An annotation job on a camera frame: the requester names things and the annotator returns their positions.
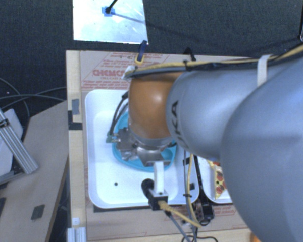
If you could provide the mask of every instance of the gray robot arm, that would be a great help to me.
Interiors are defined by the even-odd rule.
[[[182,74],[167,99],[168,129],[220,161],[232,201],[262,241],[303,241],[303,57],[256,69]]]

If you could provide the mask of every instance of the reflective panel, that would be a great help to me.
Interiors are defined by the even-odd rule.
[[[73,0],[74,40],[140,44],[147,40],[142,0]]]

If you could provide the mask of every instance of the wooden table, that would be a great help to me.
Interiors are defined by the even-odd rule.
[[[0,198],[6,199],[0,242],[49,241],[68,167],[66,102],[30,119],[24,145],[39,169],[0,189]],[[37,206],[44,207],[42,216],[31,220]]]

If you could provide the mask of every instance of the yellow cable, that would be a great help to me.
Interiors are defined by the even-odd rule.
[[[187,180],[186,180],[186,188],[187,188],[187,194],[190,194],[190,177],[191,177],[191,170],[192,170],[192,163],[193,163],[193,154],[190,154],[190,162],[188,164],[188,171],[187,171]],[[196,215],[194,213],[193,207],[192,207],[192,203],[191,203],[191,198],[187,197],[187,201],[188,201],[188,207],[190,208],[190,212],[192,214],[193,220],[195,222],[198,223],[198,220],[196,218]]]
[[[272,55],[269,57],[269,61],[272,60],[281,60],[290,56],[293,56],[297,53],[300,53],[303,51],[303,45],[300,45],[285,54],[279,56],[279,55]],[[218,63],[218,64],[245,64],[245,63],[255,63],[257,62],[257,58],[241,58],[241,59],[233,59],[233,60],[224,60],[224,61],[197,61],[197,62],[173,62],[173,63],[163,63],[163,64],[156,64],[156,65],[151,65],[147,67],[142,67],[142,68],[137,68],[135,70],[127,71],[125,73],[125,76],[128,76],[129,74],[133,72],[144,72],[147,70],[153,70],[153,69],[159,69],[159,68],[169,68],[169,67],[195,67],[199,65],[206,65],[206,64],[213,64],[213,63]]]
[[[193,226],[202,228],[202,226],[199,223],[196,223],[195,221],[190,220],[189,218],[187,218],[185,215],[183,215],[179,211],[176,211],[174,208],[169,206],[165,201],[158,201],[158,205],[160,206],[161,210],[174,213],[177,216],[179,216],[180,218],[182,218],[183,220],[185,220],[186,222],[192,224]]]

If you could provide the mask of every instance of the white bracket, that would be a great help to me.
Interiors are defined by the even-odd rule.
[[[271,54],[263,55],[257,64],[257,87],[261,86],[267,81],[267,61],[270,58]]]
[[[164,193],[164,163],[162,161],[154,163],[154,191],[157,194]]]
[[[72,218],[72,226],[80,225],[80,218]]]

